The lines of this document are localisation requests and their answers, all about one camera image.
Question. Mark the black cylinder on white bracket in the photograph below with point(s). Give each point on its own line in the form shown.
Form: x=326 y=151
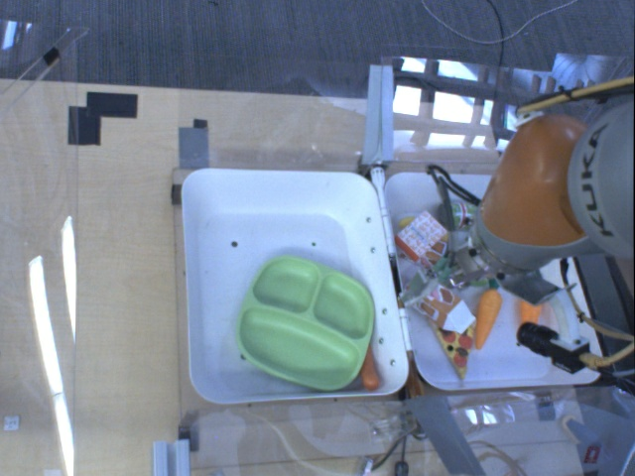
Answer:
x=541 y=340

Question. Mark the small orange carrot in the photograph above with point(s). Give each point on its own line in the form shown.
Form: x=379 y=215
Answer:
x=530 y=311

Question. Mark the orange carrot with green top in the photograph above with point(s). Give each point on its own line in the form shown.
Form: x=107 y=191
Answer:
x=487 y=315

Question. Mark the white plastic tray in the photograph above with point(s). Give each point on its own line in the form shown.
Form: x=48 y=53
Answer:
x=501 y=360
x=223 y=216

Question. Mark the yellow banana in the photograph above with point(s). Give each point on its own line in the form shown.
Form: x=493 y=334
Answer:
x=407 y=222

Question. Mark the green and white can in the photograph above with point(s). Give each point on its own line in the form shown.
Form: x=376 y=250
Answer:
x=462 y=212

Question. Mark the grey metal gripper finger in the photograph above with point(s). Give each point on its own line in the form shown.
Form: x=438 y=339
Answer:
x=419 y=288

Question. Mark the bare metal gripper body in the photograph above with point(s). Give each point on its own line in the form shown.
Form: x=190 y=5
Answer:
x=466 y=261

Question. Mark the orange sausage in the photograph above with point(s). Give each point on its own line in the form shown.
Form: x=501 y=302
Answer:
x=370 y=375

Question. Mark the orange and white carton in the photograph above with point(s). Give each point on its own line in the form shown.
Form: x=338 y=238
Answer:
x=446 y=308
x=421 y=236

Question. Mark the pizza slice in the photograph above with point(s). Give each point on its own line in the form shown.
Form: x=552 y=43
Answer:
x=456 y=352

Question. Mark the green divided plate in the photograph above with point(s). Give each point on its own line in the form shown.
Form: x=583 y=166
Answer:
x=297 y=335

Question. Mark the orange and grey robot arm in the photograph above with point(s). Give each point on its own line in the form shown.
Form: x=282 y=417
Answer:
x=536 y=186

